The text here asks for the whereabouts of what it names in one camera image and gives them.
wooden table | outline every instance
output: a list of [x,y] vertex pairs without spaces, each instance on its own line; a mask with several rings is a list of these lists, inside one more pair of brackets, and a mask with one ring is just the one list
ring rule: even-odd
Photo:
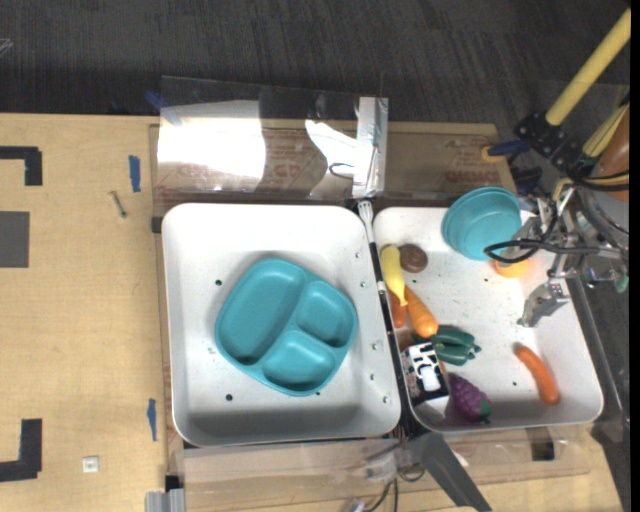
[[[0,114],[0,145],[37,146],[42,186],[0,160],[0,211],[30,212],[29,268],[0,268],[0,461],[18,458],[20,421],[42,419],[37,479],[0,483],[0,510],[142,511],[167,465],[149,130],[155,117]],[[133,192],[128,157],[141,162]],[[118,214],[110,191],[126,211]],[[157,440],[147,417],[157,412]],[[481,485],[495,510],[621,510],[598,443],[577,476]],[[98,472],[83,458],[99,457]],[[386,508],[391,510],[392,500]],[[262,508],[339,511],[340,502]],[[405,492],[400,510],[452,507]]]

purple eggplant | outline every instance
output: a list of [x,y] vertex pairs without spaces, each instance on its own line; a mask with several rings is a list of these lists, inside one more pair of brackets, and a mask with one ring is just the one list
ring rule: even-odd
[[485,393],[466,379],[454,373],[449,374],[449,393],[453,405],[464,419],[470,422],[489,423],[491,400]]

brown round object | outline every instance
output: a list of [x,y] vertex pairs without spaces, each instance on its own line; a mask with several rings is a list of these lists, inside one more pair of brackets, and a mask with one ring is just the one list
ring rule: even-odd
[[400,266],[407,272],[422,272],[428,261],[427,254],[417,245],[406,244],[400,248]]

gray square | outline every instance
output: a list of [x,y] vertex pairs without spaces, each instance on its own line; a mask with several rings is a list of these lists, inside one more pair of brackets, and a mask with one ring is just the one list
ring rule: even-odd
[[29,267],[29,212],[0,212],[2,267]]

dark background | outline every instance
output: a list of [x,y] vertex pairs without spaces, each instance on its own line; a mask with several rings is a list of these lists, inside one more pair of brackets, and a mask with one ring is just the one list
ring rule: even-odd
[[[520,119],[553,103],[628,6],[0,0],[0,39],[13,42],[0,57],[0,111],[155,115],[144,95],[160,92],[167,75],[382,94],[392,121],[489,122],[508,139]],[[572,136],[585,141],[609,115],[629,92],[630,70],[627,45],[566,120]],[[628,407],[629,293],[608,286],[586,293],[604,374],[613,374]],[[616,418],[615,407],[605,412]],[[630,510],[630,428],[622,442],[599,437]]]

